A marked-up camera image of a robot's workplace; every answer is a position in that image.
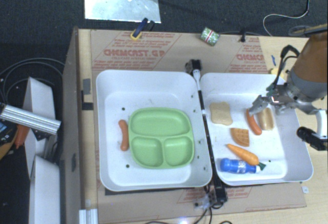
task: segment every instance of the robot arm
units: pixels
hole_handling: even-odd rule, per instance
[[[285,58],[289,51],[294,52],[296,56]],[[327,150],[326,146],[322,146],[323,141],[327,142],[326,110],[317,109],[312,105],[313,101],[327,95],[327,31],[312,35],[300,54],[292,46],[286,46],[280,57],[277,78],[266,89],[266,96],[259,95],[255,99],[249,109],[250,115],[262,111],[268,105],[275,107],[277,115],[289,108],[298,108],[306,114],[316,115],[317,133],[300,128],[297,135],[309,142],[312,147],[318,150]],[[289,57],[295,57],[297,60],[288,73],[286,83],[278,85],[279,75]]]

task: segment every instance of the green plate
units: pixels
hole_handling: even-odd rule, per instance
[[[178,168],[194,158],[194,136],[185,113],[171,108],[144,108],[129,119],[133,159],[151,169]]]

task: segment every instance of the blue bottle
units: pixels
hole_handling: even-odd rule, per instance
[[[243,160],[223,158],[220,162],[220,168],[224,172],[245,174],[247,172],[256,173],[260,171],[259,166],[251,166]]]

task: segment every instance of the dark floor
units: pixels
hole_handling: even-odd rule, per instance
[[[208,26],[217,32],[245,28],[266,35],[262,25],[266,15],[301,15],[305,6],[306,0],[159,0],[162,23],[154,31],[200,33]],[[327,0],[311,0],[310,12],[302,19],[271,17],[266,26],[274,36],[287,36],[293,26],[326,22]],[[31,57],[64,62],[74,26],[133,30],[136,24],[85,20],[84,0],[0,0],[0,72]],[[41,65],[16,70],[8,79],[6,89],[28,75],[55,84],[54,95],[60,102],[60,80],[52,70]],[[21,106],[24,90],[24,83],[14,87],[8,94],[10,104]],[[20,148],[0,161],[0,224],[28,221],[29,183],[24,155],[24,148]]]

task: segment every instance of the green can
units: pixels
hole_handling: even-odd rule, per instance
[[[214,46],[218,41],[220,35],[208,27],[205,27],[203,32],[201,33],[200,39],[204,42],[208,43],[211,46]]]

